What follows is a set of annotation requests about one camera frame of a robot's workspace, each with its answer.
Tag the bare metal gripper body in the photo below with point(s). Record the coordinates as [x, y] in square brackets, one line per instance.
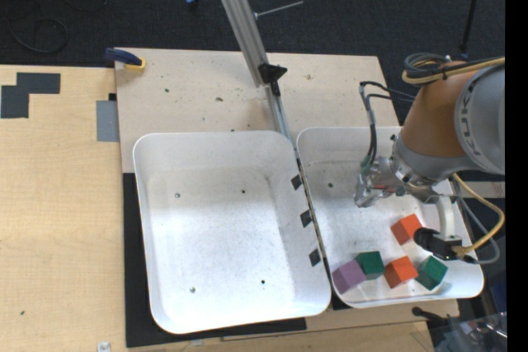
[383, 181]

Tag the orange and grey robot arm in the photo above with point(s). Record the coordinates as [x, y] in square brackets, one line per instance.
[437, 119]

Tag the orange cube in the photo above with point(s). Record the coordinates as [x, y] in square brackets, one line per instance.
[400, 271]
[405, 228]

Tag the white plastic tray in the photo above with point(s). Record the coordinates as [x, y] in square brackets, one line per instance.
[342, 214]
[222, 235]

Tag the green cube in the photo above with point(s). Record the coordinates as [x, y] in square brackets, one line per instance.
[431, 272]
[370, 263]

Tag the purple cube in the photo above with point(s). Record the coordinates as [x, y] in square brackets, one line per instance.
[348, 277]

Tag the pale wood board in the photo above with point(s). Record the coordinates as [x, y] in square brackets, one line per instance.
[198, 95]

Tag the black cylinder on white bracket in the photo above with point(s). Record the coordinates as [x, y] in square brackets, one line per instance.
[433, 240]

